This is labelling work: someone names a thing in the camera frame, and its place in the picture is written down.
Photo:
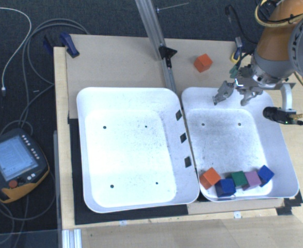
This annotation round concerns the brown cardboard board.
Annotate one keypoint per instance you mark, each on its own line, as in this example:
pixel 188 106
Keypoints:
pixel 120 66

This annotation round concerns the purple cube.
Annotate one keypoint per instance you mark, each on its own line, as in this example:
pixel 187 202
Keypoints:
pixel 252 180

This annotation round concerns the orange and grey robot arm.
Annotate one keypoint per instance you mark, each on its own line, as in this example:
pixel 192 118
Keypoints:
pixel 272 43

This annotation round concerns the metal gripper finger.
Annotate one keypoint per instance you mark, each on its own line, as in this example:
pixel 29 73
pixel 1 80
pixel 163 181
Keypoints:
pixel 249 96
pixel 224 90

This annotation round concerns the black cylinder on white bracket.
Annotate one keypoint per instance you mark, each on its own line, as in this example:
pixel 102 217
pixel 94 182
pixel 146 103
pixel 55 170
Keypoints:
pixel 276 114

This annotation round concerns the orange cube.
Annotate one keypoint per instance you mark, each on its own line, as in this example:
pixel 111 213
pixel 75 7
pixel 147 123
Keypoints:
pixel 210 177
pixel 203 63

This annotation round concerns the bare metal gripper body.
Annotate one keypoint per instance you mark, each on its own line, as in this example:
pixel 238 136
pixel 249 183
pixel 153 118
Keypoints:
pixel 246 80

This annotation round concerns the green cube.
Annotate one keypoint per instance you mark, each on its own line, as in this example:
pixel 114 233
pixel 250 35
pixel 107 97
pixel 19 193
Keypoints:
pixel 239 178

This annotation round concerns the blue cube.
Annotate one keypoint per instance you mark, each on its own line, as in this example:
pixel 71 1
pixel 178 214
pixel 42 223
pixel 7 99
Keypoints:
pixel 266 175
pixel 226 187

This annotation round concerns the white plastic tray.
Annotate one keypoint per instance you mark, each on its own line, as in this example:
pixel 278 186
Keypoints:
pixel 226 143
pixel 130 154

